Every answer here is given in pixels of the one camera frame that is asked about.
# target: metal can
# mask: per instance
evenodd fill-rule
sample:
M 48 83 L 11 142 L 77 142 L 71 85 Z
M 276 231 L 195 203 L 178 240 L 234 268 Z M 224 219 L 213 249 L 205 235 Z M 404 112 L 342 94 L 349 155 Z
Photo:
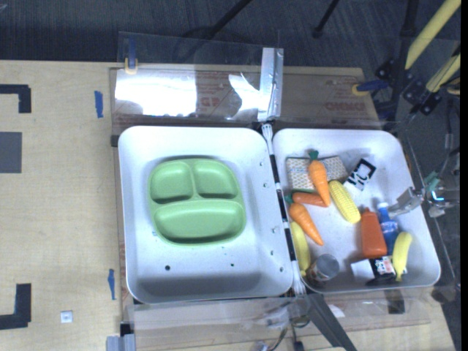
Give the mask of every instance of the metal can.
M 323 283 L 339 272 L 338 260 L 332 254 L 321 254 L 306 271 L 306 277 L 310 282 Z

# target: black metal stand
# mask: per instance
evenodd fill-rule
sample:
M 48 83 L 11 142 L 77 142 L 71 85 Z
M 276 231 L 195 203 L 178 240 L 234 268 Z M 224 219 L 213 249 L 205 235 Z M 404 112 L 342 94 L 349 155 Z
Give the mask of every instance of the black metal stand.
M 320 294 L 309 294 L 307 316 L 333 347 L 343 347 L 346 351 L 357 351 L 343 327 L 336 319 L 325 299 Z
M 319 25 L 314 28 L 314 31 L 312 32 L 312 36 L 314 38 L 320 38 L 323 34 L 322 30 L 325 24 L 328 22 L 328 19 L 330 18 L 331 14 L 335 10 L 336 6 L 338 5 L 340 0 L 333 0 L 330 5 L 327 8 L 327 11 L 322 17 L 322 20 L 320 21 Z
M 216 34 L 218 34 L 251 1 L 252 0 L 240 0 L 236 5 L 234 5 L 234 7 L 229 10 L 229 12 L 227 12 L 223 17 L 221 17 L 220 20 L 218 20 L 218 22 L 212 26 L 197 27 L 182 34 L 183 38 L 194 38 L 201 40 L 192 48 L 190 48 L 187 53 L 178 53 L 177 56 L 174 57 L 174 62 L 179 64 L 185 64 L 188 62 L 188 60 L 192 58 L 195 52 L 197 52 L 197 50 L 203 46 L 203 40 L 212 40 Z
M 388 121 L 395 121 L 396 110 L 400 99 L 401 92 L 403 91 L 404 84 L 406 83 L 407 71 L 405 65 L 408 57 L 408 52 L 411 46 L 411 40 L 415 36 L 416 28 L 415 21 L 416 15 L 418 14 L 419 0 L 408 0 L 407 11 L 401 28 L 401 46 L 399 57 L 396 60 L 396 65 L 393 68 L 393 72 L 396 74 L 395 82 L 392 85 L 392 97 L 390 99 L 390 107 L 392 113 Z
M 182 37 L 194 37 L 196 39 L 205 40 L 213 39 L 216 36 L 216 34 L 218 34 L 251 1 L 252 0 L 240 0 L 214 25 L 190 30 L 184 35 L 182 35 Z

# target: toy carrot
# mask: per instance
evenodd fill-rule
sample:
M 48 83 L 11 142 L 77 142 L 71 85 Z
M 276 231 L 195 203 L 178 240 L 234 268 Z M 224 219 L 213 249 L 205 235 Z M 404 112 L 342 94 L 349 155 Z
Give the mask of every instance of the toy carrot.
M 330 190 L 328 189 L 327 170 L 323 162 L 312 160 L 309 165 L 309 176 L 325 206 L 328 207 L 331 203 Z
M 316 244 L 323 246 L 322 237 L 319 234 L 315 223 L 312 221 L 307 208 L 300 203 L 293 203 L 290 205 L 290 216 L 302 230 L 307 234 Z
M 294 203 L 303 203 L 310 205 L 318 205 L 319 207 L 326 207 L 322 197 L 316 192 L 294 192 L 291 198 Z

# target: white tray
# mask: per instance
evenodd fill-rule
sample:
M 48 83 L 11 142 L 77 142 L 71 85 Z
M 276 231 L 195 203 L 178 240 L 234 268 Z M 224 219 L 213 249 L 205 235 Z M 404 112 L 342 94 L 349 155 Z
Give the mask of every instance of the white tray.
M 143 303 L 278 296 L 293 282 L 266 143 L 243 128 L 130 127 L 118 141 L 129 291 Z M 233 170 L 246 206 L 236 239 L 174 246 L 155 232 L 148 177 L 170 159 L 208 157 Z
M 390 205 L 408 187 L 414 187 L 410 170 L 400 142 L 391 134 L 376 130 L 344 129 L 283 129 L 273 137 L 273 149 L 283 192 L 290 192 L 285 162 L 287 157 L 308 157 L 308 152 L 319 151 L 320 157 L 340 156 L 344 166 L 351 172 L 360 158 L 367 158 L 377 170 L 366 188 L 359 195 L 357 206 L 377 210 L 377 204 L 385 201 Z M 428 225 L 421 207 L 408 214 L 396 217 L 401 230 L 413 236 L 409 248 L 408 273 L 403 282 L 385 286 L 367 287 L 356 281 L 350 264 L 362 260 L 360 225 L 345 221 L 336 206 L 328 208 L 306 206 L 325 242 L 316 245 L 307 237 L 312 261 L 320 254 L 330 253 L 340 263 L 340 273 L 324 287 L 309 287 L 320 293 L 348 293 L 367 290 L 384 290 L 397 287 L 428 287 L 437 282 L 440 264 Z

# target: yellow banana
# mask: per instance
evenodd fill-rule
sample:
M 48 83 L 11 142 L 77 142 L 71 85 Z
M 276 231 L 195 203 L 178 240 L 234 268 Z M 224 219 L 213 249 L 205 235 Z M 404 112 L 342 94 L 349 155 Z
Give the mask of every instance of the yellow banana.
M 302 228 L 296 223 L 291 222 L 290 229 L 292 233 L 292 242 L 294 243 L 295 255 L 298 260 L 299 269 L 302 277 L 306 276 L 306 269 L 311 264 L 309 245 L 307 244 L 306 236 Z
M 401 275 L 407 267 L 408 250 L 412 242 L 412 235 L 402 231 L 398 234 L 393 247 L 392 263 L 396 272 L 396 281 L 401 281 Z

